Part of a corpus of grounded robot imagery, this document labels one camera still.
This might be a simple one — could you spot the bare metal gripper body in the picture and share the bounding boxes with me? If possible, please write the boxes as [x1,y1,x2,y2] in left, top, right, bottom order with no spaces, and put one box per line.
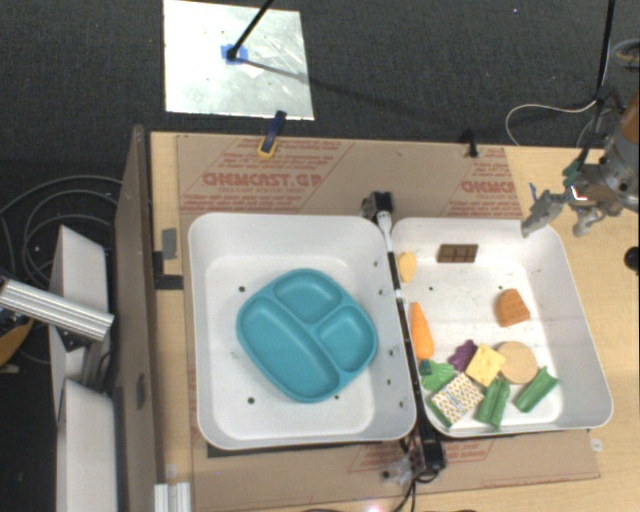
[561,165,640,214]

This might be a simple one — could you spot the brown chocolate bar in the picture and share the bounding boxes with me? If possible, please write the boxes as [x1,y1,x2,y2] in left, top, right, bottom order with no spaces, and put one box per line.
[435,242,480,265]

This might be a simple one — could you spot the orange bread slice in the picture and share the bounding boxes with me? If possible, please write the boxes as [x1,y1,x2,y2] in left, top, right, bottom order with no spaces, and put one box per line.
[494,287,532,329]

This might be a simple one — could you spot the white plastic tray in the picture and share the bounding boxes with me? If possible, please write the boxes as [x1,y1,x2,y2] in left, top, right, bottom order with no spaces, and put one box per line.
[389,215,615,440]
[187,211,419,451]

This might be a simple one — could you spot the yellow toy chip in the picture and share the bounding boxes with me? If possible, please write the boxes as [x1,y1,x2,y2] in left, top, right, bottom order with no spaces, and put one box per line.
[396,250,418,284]

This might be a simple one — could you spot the tan round biscuit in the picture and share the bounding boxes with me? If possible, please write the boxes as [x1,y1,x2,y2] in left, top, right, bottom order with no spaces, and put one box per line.
[495,340,540,386]

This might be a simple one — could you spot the yellow cheese wedge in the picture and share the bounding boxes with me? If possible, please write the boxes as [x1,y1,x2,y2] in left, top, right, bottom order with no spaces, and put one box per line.
[464,343,508,388]

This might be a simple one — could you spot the thin black and white rod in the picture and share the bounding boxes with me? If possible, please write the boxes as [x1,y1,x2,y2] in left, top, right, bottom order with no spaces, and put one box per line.
[379,211,435,444]

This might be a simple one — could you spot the purple grapes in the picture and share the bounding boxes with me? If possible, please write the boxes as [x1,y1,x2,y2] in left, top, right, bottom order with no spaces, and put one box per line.
[446,339,478,373]

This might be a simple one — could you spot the orange carrot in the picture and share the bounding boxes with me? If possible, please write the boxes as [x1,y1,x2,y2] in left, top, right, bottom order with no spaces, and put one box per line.
[408,300,436,362]

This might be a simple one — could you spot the green pea pod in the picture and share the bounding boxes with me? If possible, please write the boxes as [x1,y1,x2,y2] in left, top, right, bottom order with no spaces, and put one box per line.
[513,365,560,414]

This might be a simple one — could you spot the green broccoli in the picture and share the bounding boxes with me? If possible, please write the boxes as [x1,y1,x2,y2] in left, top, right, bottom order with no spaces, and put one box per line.
[418,359,458,395]

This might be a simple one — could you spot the green leafy vegetable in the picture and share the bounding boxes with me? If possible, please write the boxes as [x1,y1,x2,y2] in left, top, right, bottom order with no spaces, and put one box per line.
[473,376,512,429]

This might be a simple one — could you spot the white orange printed packet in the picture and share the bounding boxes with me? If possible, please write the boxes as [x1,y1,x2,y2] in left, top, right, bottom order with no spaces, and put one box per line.
[430,371,486,429]

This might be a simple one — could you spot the brown cardboard board red print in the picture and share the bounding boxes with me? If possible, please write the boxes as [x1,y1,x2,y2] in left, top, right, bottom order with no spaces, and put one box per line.
[175,134,602,497]

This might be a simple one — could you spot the blue divided plate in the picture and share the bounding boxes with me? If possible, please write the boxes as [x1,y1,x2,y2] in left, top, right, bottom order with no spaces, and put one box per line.
[235,267,379,405]

